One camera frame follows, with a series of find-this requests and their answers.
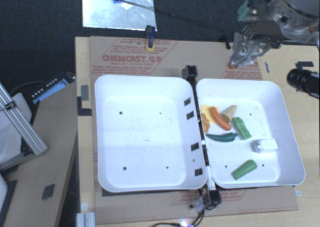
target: toy carrot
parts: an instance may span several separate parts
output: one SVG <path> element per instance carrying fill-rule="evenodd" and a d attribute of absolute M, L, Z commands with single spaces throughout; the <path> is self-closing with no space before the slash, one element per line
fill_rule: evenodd
<path fill-rule="evenodd" d="M 229 131 L 231 129 L 231 125 L 229 125 L 218 113 L 215 107 L 210 108 L 210 113 L 214 121 L 224 130 Z"/>

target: black fabric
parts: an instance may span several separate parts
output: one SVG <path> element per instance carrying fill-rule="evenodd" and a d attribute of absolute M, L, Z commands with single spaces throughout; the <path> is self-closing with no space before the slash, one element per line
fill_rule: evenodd
<path fill-rule="evenodd" d="M 233 40 L 244 0 L 153 0 L 158 39 Z M 0 0 L 0 82 L 10 91 L 75 72 L 76 36 L 143 37 L 142 31 L 82 27 L 82 0 Z"/>

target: empty white tray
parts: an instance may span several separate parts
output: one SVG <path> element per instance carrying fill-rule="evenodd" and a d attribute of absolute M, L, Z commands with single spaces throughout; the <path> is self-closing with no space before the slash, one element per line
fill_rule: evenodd
<path fill-rule="evenodd" d="M 223 188 L 297 185 L 305 169 L 282 93 L 269 81 L 203 79 L 199 105 L 237 105 L 252 135 L 216 142 L 205 137 L 211 176 Z M 98 179 L 110 192 L 190 190 L 207 170 L 191 85 L 177 77 L 103 75 L 95 83 Z M 211 124 L 209 134 L 227 133 Z M 278 149 L 257 153 L 253 142 L 275 139 Z M 257 169 L 231 175 L 247 160 Z"/>

